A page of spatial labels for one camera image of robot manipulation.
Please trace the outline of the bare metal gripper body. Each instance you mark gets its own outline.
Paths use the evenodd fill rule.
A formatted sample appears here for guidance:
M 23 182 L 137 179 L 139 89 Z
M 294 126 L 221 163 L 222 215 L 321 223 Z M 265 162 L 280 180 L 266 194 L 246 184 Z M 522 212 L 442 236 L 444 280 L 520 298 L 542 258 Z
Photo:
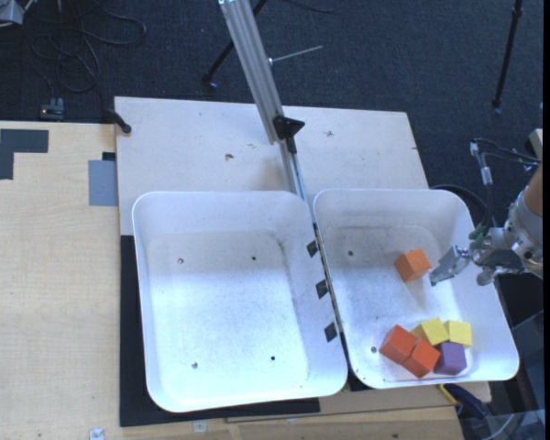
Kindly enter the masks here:
M 493 266 L 501 274 L 533 274 L 544 278 L 543 221 L 508 220 L 504 226 L 480 223 L 469 234 L 471 261 Z

